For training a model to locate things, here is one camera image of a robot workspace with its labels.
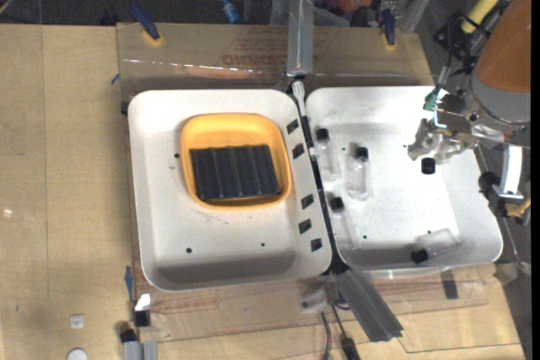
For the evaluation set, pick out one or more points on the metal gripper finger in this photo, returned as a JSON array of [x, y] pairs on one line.
[[424, 139], [451, 148]]

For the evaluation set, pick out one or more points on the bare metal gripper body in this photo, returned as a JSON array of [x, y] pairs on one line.
[[453, 114]]

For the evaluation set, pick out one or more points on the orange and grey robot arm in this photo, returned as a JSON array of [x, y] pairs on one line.
[[508, 46]]

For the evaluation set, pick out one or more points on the clear bottle with black cap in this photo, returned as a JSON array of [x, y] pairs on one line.
[[439, 242], [359, 177], [327, 156], [428, 165], [339, 219]]

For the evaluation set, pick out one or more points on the white plastic tray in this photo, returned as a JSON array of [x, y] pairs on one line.
[[405, 202], [160, 189]]

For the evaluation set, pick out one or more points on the yellow plastic dish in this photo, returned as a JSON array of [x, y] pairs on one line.
[[232, 130]]

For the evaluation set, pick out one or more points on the black ribbed rectangular insert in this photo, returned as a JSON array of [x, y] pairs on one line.
[[234, 173]]

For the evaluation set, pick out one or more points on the blue bottle with white cap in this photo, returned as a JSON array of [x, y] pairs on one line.
[[230, 8]]

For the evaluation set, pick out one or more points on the brown cardboard board red print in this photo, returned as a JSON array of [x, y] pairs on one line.
[[181, 50]]

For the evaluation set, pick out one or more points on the small black and white block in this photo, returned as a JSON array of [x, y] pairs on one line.
[[142, 314]]

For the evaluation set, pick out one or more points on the small white square piece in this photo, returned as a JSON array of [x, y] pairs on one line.
[[76, 320]]

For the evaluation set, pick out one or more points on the small white round disc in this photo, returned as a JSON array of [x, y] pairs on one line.
[[77, 354]]

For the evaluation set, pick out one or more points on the black cylinder on white bracket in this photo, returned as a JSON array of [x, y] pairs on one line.
[[511, 168]]

